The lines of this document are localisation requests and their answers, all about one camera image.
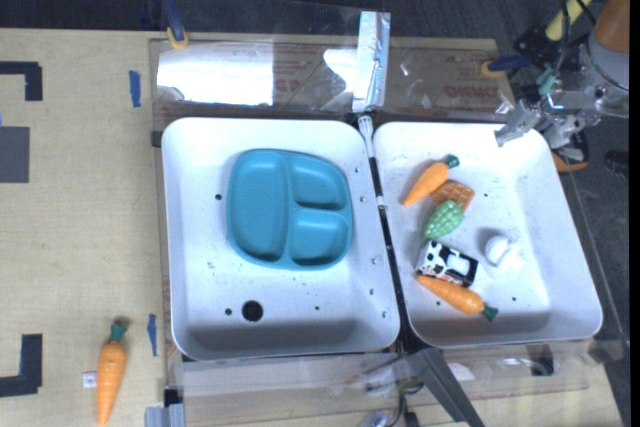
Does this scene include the white plastic bottle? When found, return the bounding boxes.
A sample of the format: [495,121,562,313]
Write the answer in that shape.
[483,233,527,272]

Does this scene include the white plastic tray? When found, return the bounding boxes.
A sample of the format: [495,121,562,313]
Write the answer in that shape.
[372,120,604,349]
[160,116,402,362]

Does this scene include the blue divided plate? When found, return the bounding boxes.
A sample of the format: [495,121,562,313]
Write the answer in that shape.
[225,148,355,272]

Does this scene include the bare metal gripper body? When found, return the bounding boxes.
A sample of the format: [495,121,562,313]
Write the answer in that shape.
[538,73,630,126]

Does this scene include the orange toy carrot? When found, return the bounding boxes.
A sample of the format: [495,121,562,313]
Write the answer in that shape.
[95,322,129,427]
[402,154,461,208]
[416,274,500,323]

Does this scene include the black and white cow carton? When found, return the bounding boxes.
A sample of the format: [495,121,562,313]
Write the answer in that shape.
[415,240,480,289]

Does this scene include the green toy grapes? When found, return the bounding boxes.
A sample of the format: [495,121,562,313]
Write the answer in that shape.
[422,199,467,243]

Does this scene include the orange waffle biscuit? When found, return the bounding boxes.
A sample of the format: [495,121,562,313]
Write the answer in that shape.
[430,180,476,213]

